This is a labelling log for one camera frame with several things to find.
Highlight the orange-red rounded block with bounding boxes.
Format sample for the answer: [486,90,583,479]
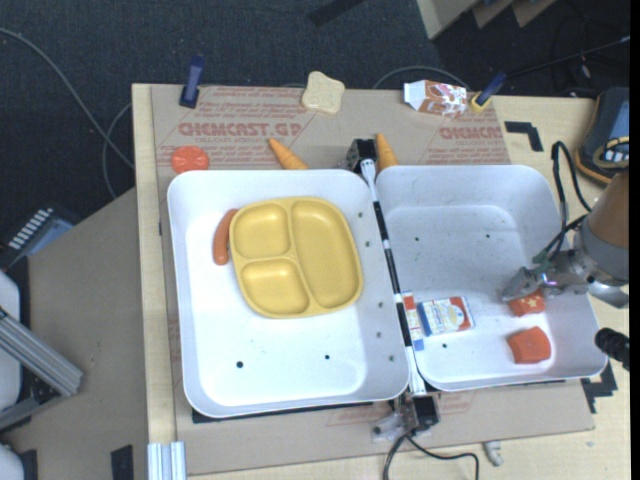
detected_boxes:
[505,325,553,366]

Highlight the black cylinder on white bracket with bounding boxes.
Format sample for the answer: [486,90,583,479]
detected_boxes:
[593,326,631,371]

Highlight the yellow divided plate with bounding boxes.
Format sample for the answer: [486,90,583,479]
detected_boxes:
[228,196,365,320]

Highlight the white plastic tray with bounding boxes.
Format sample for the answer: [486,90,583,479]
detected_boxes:
[165,168,412,420]
[374,163,610,393]

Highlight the brown cardboard board red print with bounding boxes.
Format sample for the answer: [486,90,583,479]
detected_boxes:
[149,84,597,477]

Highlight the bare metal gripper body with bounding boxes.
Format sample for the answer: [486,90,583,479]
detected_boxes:
[538,248,630,310]

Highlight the white red and blue packet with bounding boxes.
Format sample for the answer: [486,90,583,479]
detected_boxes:
[401,289,427,352]

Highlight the beige bread slice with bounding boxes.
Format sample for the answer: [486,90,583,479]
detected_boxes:
[300,70,347,117]

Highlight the orange carrot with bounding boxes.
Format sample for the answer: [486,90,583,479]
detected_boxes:
[375,131,400,168]
[267,137,310,172]

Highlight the orange round slice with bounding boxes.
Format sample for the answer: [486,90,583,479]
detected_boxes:
[169,144,211,174]

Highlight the white blue and red carton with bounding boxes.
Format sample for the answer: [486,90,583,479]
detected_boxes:
[415,295,476,338]

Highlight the white and orange carton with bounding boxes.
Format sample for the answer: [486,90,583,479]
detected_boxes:
[403,78,469,119]

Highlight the orange sausage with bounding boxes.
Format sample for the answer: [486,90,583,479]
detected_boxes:
[211,207,241,267]

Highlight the thin black and white rod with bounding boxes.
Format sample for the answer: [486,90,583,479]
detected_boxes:
[359,157,428,396]

